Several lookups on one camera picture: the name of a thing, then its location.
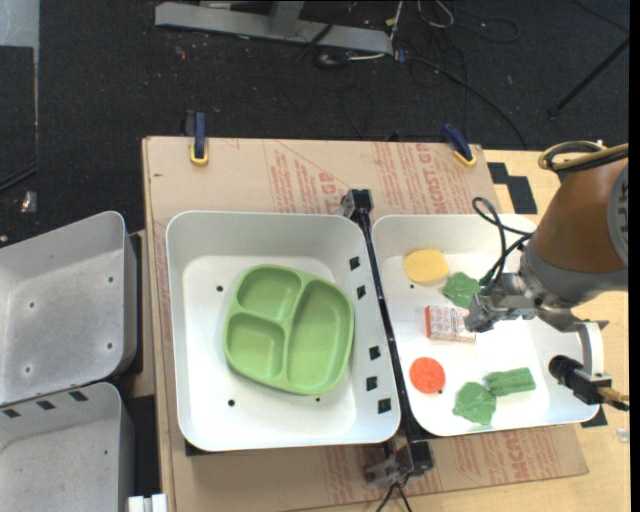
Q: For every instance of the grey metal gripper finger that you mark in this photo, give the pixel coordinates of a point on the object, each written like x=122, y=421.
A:
x=492, y=322
x=475, y=312

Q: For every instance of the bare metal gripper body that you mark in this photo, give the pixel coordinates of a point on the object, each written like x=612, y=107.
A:
x=515, y=300

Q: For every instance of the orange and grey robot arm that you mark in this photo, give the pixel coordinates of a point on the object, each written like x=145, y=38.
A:
x=575, y=225

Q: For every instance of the green toy lettuce leaf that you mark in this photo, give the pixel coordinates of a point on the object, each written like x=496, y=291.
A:
x=474, y=404
x=460, y=291

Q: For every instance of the orange and white carton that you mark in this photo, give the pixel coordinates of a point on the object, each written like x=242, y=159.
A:
x=445, y=325

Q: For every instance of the white plastic tray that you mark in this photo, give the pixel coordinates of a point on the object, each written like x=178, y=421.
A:
x=200, y=350
x=60, y=450
x=60, y=310
x=515, y=350

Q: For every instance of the green ridged toy vegetable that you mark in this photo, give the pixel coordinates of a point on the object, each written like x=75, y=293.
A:
x=511, y=382

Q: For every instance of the yellow round toy biscuit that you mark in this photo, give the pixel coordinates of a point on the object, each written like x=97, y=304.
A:
x=426, y=266

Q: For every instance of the orange round toy slice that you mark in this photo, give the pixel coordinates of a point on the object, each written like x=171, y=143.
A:
x=427, y=375

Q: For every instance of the green divided plate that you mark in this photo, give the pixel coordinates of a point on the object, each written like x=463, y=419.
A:
x=310, y=330

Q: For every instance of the brown cardboard board red print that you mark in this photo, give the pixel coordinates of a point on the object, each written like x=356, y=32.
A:
x=300, y=170

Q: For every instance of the black cylinder on white bracket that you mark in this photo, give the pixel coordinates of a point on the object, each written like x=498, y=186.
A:
x=585, y=382

